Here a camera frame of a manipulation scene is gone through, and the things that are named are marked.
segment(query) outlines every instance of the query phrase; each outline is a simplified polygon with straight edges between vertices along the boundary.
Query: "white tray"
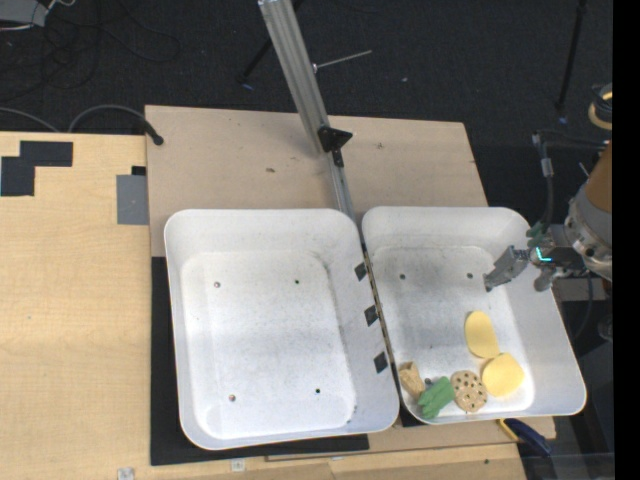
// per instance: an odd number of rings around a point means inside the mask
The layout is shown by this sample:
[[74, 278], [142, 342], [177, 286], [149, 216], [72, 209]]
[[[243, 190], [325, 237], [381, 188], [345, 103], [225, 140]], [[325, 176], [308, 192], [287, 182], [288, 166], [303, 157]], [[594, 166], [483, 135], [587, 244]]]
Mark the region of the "white tray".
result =
[[369, 433], [395, 421], [397, 390], [382, 368], [380, 320], [365, 315], [374, 300], [348, 217], [184, 210], [167, 221], [165, 244], [180, 422], [194, 444]]
[[483, 274], [509, 245], [526, 248], [527, 222], [505, 208], [378, 207], [364, 216], [362, 231], [397, 365], [414, 361], [423, 378], [458, 370], [480, 372], [485, 360], [466, 345], [464, 321], [487, 313], [500, 349], [525, 371], [518, 390], [489, 397], [476, 413], [456, 404], [433, 419], [403, 389], [407, 409], [438, 424], [579, 412], [586, 390], [562, 318], [550, 290], [537, 292], [539, 271], [529, 266], [515, 280], [487, 293]]

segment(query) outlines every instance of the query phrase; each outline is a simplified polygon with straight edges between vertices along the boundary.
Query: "black bracket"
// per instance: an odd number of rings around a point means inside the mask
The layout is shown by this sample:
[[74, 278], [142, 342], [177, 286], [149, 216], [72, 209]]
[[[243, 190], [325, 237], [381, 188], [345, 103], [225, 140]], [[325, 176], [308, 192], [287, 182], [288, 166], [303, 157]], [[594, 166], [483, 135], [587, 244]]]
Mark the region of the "black bracket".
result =
[[320, 144], [322, 144], [324, 152], [328, 153], [331, 151], [333, 154], [333, 163], [338, 167], [344, 167], [340, 149], [353, 137], [353, 133], [322, 125], [318, 128], [318, 137], [320, 138]]

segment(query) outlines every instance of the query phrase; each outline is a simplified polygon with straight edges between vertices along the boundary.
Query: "green light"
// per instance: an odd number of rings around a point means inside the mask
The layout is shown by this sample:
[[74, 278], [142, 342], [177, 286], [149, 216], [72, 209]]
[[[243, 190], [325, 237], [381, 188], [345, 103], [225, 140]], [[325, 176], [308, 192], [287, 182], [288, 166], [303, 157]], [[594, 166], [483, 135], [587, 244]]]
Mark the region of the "green light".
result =
[[551, 258], [545, 258], [545, 257], [542, 255], [542, 252], [540, 252], [540, 247], [536, 247], [536, 254], [538, 255], [538, 259], [539, 259], [540, 261], [553, 261], [553, 259], [551, 259]]

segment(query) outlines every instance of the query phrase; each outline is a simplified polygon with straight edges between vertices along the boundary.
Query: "black mat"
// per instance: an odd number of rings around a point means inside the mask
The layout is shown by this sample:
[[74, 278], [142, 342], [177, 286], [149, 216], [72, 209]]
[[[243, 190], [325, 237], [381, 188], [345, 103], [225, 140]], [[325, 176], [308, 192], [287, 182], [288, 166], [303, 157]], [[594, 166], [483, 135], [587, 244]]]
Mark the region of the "black mat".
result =
[[366, 435], [306, 439], [272, 445], [210, 451], [198, 448], [184, 435], [178, 414], [171, 303], [165, 258], [152, 258], [151, 322], [151, 465], [290, 455], [342, 453], [369, 449]]

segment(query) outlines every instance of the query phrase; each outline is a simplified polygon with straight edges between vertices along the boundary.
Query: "tripod leg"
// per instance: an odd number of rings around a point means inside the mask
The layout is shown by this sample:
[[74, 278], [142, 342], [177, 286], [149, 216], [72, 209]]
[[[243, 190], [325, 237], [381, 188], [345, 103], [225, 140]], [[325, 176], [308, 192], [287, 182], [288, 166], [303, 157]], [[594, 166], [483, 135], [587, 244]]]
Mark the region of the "tripod leg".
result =
[[573, 27], [573, 37], [571, 39], [571, 47], [569, 48], [569, 58], [567, 59], [567, 67], [564, 72], [564, 80], [562, 81], [562, 88], [560, 89], [560, 96], [556, 101], [556, 110], [559, 114], [559, 119], [562, 124], [566, 124], [567, 116], [565, 115], [564, 102], [567, 97], [567, 91], [569, 90], [569, 82], [571, 81], [571, 72], [573, 71], [573, 64], [576, 58], [576, 50], [578, 48], [578, 40], [580, 39], [580, 29], [582, 28], [582, 18], [587, 12], [587, 0], [579, 0], [578, 8], [576, 9], [576, 22]]

